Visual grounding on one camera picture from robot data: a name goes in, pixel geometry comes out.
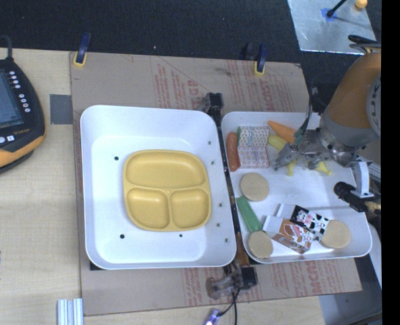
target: table surface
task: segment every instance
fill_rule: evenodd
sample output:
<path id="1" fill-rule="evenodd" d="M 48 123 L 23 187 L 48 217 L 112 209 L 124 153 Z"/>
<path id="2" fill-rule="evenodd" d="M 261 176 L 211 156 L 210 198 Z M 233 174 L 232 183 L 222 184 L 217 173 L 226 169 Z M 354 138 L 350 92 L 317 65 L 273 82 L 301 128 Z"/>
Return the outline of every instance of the table surface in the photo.
<path id="1" fill-rule="evenodd" d="M 50 95 L 70 95 L 69 52 L 14 49 L 13 57 L 39 93 L 48 132 L 27 161 L 0 174 L 0 324 L 56 324 L 57 301 L 81 297 L 72 125 L 49 120 Z M 201 324 L 210 309 L 87 316 L 84 324 Z M 238 324 L 324 324 L 319 297 L 237 309 Z M 232 309 L 219 323 L 234 318 Z"/>

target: cardboard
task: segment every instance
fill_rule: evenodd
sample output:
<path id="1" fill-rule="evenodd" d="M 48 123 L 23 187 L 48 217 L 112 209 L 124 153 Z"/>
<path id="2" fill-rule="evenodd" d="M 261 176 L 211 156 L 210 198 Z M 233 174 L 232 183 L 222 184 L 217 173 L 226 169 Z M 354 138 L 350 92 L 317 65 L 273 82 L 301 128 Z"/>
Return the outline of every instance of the cardboard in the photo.
<path id="1" fill-rule="evenodd" d="M 223 113 L 237 111 L 305 112 L 308 93 L 298 64 L 267 62 L 257 77 L 253 62 L 88 53 L 70 74 L 74 127 L 76 196 L 79 218 L 81 288 L 86 316 L 214 305 L 231 302 L 207 295 L 208 278 L 222 268 L 97 269 L 85 252 L 81 136 L 79 119 L 96 104 L 198 109 L 208 93 L 222 93 Z M 354 259 L 255 265 L 259 283 L 240 293 L 238 302 L 285 299 L 361 290 Z"/>

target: yellow plate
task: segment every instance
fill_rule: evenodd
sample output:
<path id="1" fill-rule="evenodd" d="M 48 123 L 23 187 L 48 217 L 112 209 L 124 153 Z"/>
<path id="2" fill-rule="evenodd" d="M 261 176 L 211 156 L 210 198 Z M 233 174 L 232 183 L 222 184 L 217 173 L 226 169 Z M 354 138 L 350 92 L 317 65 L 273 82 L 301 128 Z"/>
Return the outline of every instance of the yellow plate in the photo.
<path id="1" fill-rule="evenodd" d="M 129 218 L 145 230 L 192 230 L 210 218 L 207 171 L 202 161 L 188 152 L 133 153 L 123 167 L 123 190 Z"/>

